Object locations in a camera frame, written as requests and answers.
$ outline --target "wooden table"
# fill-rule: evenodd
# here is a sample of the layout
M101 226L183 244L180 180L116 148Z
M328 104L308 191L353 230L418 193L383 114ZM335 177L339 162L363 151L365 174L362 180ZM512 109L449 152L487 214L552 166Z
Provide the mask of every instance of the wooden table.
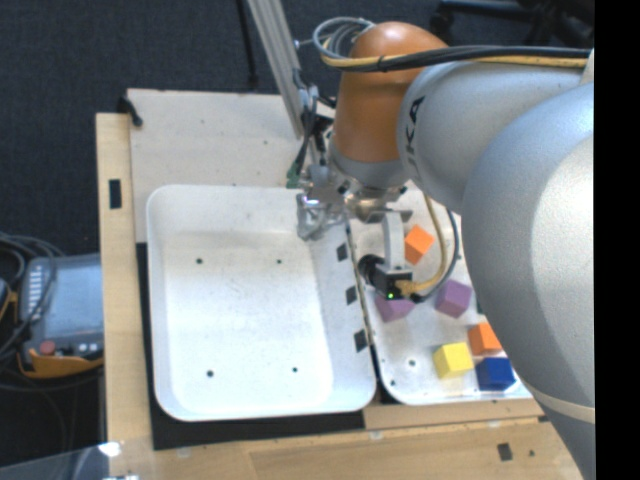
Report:
M111 474L146 479L580 479L531 399L372 402L365 430L154 451L135 254L130 118L96 117ZM121 201L112 198L119 184Z

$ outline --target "purple block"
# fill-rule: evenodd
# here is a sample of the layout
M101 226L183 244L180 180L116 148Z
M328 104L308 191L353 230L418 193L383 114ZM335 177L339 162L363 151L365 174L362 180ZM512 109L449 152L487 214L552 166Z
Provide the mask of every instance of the purple block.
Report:
M408 299L385 299L382 295L376 295L375 302L384 322L404 318L415 307Z
M471 293L470 286L449 279L438 291L436 309L453 318L458 318L469 308Z

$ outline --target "yellow block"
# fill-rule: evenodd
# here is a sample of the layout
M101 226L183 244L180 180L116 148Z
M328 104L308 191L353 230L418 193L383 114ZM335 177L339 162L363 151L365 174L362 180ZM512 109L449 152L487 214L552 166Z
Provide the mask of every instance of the yellow block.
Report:
M473 359L466 342L447 343L433 353L438 377L448 379L473 369Z

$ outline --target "black tripod leg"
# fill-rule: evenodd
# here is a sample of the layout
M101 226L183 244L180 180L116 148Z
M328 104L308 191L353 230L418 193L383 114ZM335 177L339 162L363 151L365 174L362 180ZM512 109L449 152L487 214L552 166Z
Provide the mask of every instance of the black tripod leg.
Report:
M249 36L249 26L247 24L247 14L244 11L242 0L235 0L240 18L240 29L242 30L242 40L244 41L244 49L247 54L247 64L249 65L249 87L253 90L258 88L258 73L256 71L256 62L253 57L253 49L251 47L251 37Z

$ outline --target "blue block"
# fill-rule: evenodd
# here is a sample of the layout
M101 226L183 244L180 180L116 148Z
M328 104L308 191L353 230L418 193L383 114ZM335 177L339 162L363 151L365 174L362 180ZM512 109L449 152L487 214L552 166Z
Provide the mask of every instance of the blue block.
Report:
M487 357L476 365L476 375L481 391L504 391L516 378L511 361L506 357Z

